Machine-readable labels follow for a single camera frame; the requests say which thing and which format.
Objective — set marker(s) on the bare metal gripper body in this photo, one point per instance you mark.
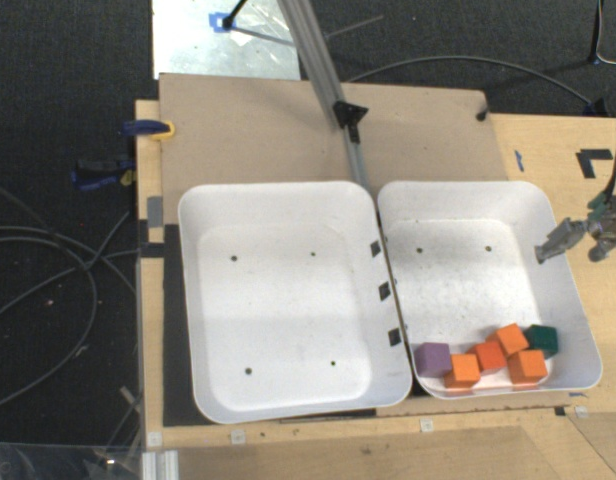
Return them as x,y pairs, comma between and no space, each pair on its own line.
608,229

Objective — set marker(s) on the orange cube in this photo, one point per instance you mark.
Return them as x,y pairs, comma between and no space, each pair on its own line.
463,369
527,365
511,339
489,355

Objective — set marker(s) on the purple cube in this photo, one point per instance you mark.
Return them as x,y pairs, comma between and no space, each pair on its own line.
432,358

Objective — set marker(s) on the green cube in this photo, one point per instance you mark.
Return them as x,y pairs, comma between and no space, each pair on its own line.
543,339

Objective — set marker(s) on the white plastic tray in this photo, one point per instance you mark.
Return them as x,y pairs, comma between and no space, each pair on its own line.
278,308
458,288

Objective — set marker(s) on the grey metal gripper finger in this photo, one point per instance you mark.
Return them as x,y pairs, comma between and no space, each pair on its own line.
600,252
558,240

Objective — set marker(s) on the brown cardboard board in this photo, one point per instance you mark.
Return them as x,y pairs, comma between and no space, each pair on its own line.
268,133

